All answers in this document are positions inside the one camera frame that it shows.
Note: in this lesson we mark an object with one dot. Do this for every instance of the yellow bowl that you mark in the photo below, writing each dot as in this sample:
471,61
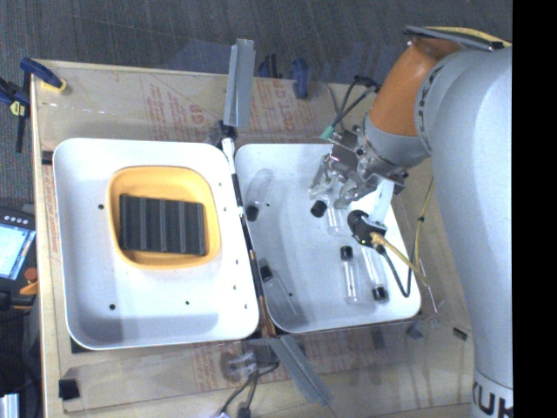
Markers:
163,181

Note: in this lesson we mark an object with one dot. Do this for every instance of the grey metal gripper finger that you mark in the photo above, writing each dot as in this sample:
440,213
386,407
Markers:
353,194
320,181

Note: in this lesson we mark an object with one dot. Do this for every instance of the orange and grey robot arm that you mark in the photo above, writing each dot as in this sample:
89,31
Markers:
470,155

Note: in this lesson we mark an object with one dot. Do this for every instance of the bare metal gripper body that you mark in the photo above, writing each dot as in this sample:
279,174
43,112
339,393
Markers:
350,157

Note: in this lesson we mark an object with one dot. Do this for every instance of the black ribbed block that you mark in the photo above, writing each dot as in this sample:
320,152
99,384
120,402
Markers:
161,224

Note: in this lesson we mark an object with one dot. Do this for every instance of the black cylinder on white bracket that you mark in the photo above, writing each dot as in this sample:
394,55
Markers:
362,227

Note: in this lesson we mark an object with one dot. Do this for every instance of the thin black and white rod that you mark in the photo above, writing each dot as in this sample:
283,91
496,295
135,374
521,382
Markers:
243,216

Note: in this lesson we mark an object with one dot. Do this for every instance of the brown cardboard board, red print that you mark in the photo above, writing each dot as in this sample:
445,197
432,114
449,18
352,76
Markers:
130,103

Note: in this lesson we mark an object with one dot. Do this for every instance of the clear plastic bottle, black cap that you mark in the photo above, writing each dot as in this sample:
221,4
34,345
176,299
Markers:
278,292
259,190
318,208
377,277
334,222
350,277

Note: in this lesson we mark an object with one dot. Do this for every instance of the white plastic tray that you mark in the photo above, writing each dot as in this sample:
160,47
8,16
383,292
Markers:
87,242
304,242

